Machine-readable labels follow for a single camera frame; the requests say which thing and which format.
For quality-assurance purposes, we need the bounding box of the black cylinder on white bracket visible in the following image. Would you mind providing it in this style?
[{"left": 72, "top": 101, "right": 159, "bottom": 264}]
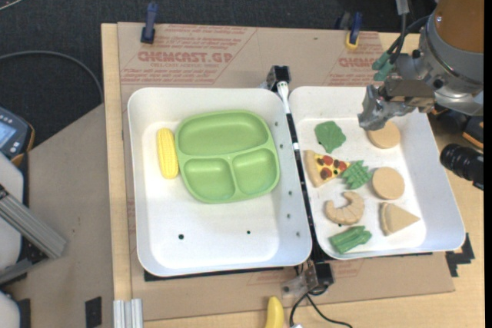
[{"left": 439, "top": 114, "right": 485, "bottom": 191}]

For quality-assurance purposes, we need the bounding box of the brown cardboard board red print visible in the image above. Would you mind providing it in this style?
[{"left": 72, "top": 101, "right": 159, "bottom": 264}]
[{"left": 116, "top": 22, "right": 457, "bottom": 322}]

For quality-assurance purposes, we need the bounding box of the white plastic tray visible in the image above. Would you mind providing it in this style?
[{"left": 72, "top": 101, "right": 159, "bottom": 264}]
[
  {"left": 287, "top": 84, "right": 467, "bottom": 262},
  {"left": 126, "top": 86, "right": 314, "bottom": 278}
]

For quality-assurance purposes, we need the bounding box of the green divided plate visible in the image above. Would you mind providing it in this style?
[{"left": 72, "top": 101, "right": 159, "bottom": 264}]
[{"left": 174, "top": 109, "right": 281, "bottom": 205}]

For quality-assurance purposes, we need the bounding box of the tan croissant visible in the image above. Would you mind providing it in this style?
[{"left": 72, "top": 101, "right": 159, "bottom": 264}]
[{"left": 323, "top": 190, "right": 366, "bottom": 226}]

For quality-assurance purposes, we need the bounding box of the green lettuce leaf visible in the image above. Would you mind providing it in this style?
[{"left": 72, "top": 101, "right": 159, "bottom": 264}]
[{"left": 314, "top": 120, "right": 347, "bottom": 154}]

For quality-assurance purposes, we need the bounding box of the yellow banana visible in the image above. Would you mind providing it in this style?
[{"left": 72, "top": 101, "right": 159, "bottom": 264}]
[{"left": 264, "top": 295, "right": 285, "bottom": 328}]

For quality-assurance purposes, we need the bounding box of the black block with thin wires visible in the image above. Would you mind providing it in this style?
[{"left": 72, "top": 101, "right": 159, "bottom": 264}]
[
  {"left": 306, "top": 260, "right": 336, "bottom": 288},
  {"left": 264, "top": 65, "right": 291, "bottom": 91}
]

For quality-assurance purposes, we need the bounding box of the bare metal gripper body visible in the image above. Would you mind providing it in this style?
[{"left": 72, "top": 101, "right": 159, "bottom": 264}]
[{"left": 379, "top": 49, "right": 485, "bottom": 117}]

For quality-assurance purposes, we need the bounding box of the yellow corn cob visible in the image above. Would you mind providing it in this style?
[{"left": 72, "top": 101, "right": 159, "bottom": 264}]
[{"left": 155, "top": 127, "right": 181, "bottom": 181}]

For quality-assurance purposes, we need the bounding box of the green ridged leafy vegetable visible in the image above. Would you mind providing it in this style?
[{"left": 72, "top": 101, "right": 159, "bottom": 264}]
[{"left": 341, "top": 160, "right": 374, "bottom": 191}]

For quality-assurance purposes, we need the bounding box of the pizza slice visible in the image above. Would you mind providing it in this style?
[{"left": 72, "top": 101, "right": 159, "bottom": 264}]
[{"left": 303, "top": 149, "right": 352, "bottom": 189}]

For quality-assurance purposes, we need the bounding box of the tan round biscuit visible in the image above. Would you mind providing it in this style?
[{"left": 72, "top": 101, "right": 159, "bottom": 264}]
[
  {"left": 366, "top": 120, "right": 402, "bottom": 150},
  {"left": 371, "top": 166, "right": 406, "bottom": 201}
]

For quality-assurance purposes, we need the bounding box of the green asparagus bundle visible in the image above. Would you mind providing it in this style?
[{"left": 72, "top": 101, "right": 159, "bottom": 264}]
[{"left": 327, "top": 225, "right": 373, "bottom": 255}]

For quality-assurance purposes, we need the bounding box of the tan triangular bread wedge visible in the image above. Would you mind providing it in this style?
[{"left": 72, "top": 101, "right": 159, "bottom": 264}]
[{"left": 379, "top": 201, "right": 422, "bottom": 237}]

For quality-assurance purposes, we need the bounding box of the thin black and white rod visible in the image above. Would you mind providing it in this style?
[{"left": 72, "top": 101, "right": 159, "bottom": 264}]
[{"left": 277, "top": 81, "right": 321, "bottom": 263}]

